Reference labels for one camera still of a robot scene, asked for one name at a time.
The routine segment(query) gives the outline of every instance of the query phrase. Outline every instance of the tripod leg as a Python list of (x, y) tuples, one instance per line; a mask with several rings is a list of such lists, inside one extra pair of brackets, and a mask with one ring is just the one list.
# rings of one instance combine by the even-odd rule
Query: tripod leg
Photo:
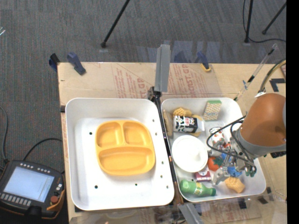
[(286, 7), (286, 2), (285, 4), (281, 7), (281, 9), (277, 12), (277, 14), (275, 15), (275, 17), (273, 17), (272, 21), (270, 21), (269, 25), (266, 27), (266, 29), (264, 31), (262, 31), (262, 33), (265, 35), (269, 29), (269, 27), (273, 24), (273, 22), (277, 19), (277, 17), (279, 16), (279, 14), (281, 14), (282, 10)]
[(251, 21), (252, 6), (253, 6), (253, 0), (250, 0), (248, 21), (247, 21), (247, 29), (246, 29), (246, 37), (245, 37), (245, 40), (244, 40), (245, 43), (249, 42), (249, 28), (250, 28), (250, 21)]
[(122, 9), (121, 9), (121, 11), (120, 11), (120, 13), (118, 14), (118, 16), (117, 16), (117, 18), (115, 19), (115, 21), (114, 21), (112, 27), (110, 28), (110, 30), (109, 30), (107, 36), (105, 37), (104, 41), (101, 43), (101, 47), (103, 47), (103, 48), (106, 47), (106, 42), (108, 41), (109, 36), (110, 36), (111, 33), (113, 32), (113, 30), (114, 30), (114, 28), (115, 28), (115, 26), (116, 26), (118, 20), (121, 18), (121, 15), (122, 15), (122, 13), (125, 11), (125, 9), (126, 9), (126, 7), (127, 7), (127, 5), (128, 5), (129, 2), (130, 2), (130, 0), (126, 0), (125, 4), (123, 5), (123, 7), (122, 7)]

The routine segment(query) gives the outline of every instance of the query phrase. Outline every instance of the button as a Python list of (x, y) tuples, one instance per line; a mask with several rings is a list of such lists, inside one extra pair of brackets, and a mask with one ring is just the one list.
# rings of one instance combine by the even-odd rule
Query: button
[(52, 196), (50, 200), (51, 200), (51, 204), (55, 205), (56, 203), (58, 203), (59, 198), (57, 196)]

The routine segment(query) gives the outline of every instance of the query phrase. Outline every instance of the white tray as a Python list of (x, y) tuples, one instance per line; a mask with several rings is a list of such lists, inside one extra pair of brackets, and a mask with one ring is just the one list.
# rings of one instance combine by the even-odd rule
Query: white tray
[[(166, 110), (167, 112), (170, 112), (172, 114), (175, 109), (182, 107), (185, 109), (189, 109), (192, 114), (197, 114), (203, 117), (208, 100), (220, 100), (222, 102), (222, 105), (220, 113), (218, 115), (218, 119), (205, 121), (205, 131), (201, 132), (200, 136), (198, 137), (198, 139), (200, 139), (206, 145), (206, 140), (209, 136), (210, 128), (216, 126), (223, 127), (243, 116), (239, 105), (234, 100), (230, 98), (170, 98), (165, 100), (161, 104), (161, 109)], [(234, 125), (233, 130), (236, 130), (240, 125), (241, 124)], [(226, 141), (229, 141), (229, 138), (231, 137), (230, 127), (225, 128), (223, 132)], [(172, 136), (167, 137), (170, 149), (174, 140), (182, 135), (186, 135), (186, 133), (173, 132)], [(183, 194), (180, 190), (181, 195), (189, 202), (195, 203), (202, 201), (259, 195), (266, 189), (266, 180), (258, 159), (255, 159), (254, 163), (257, 168), (257, 172), (254, 177), (246, 176), (244, 171), (242, 175), (239, 176), (241, 182), (245, 185), (245, 189), (242, 193), (237, 193), (234, 190), (227, 188), (225, 182), (220, 182), (218, 185), (213, 185), (212, 181), (208, 181), (203, 182), (203, 184), (209, 188), (215, 188), (215, 196), (197, 197), (194, 195)], [(178, 183), (180, 183), (182, 179), (187, 179), (189, 181), (195, 180), (194, 173), (189, 173), (180, 169), (175, 163), (174, 167)]]
[[(65, 109), (71, 198), (82, 210), (162, 206), (174, 197), (174, 187), (158, 109), (147, 99), (75, 98)], [(116, 119), (143, 123), (153, 139), (156, 163), (149, 172), (112, 176), (99, 166), (95, 132)]]

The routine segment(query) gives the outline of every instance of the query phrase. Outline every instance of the green bottle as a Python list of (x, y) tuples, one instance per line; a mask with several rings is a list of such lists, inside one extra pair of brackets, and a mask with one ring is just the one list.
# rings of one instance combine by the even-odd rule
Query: green bottle
[(191, 182), (183, 179), (180, 184), (179, 188), (182, 192), (195, 194), (197, 196), (215, 196), (216, 189), (214, 188), (207, 188), (201, 182)]

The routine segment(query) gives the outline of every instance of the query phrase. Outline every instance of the bottle label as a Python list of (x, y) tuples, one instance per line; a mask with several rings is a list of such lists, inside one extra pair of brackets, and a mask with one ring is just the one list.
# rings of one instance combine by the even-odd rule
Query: bottle label
[(200, 182), (196, 182), (196, 188), (194, 191), (195, 195), (200, 195), (202, 193), (202, 185)]

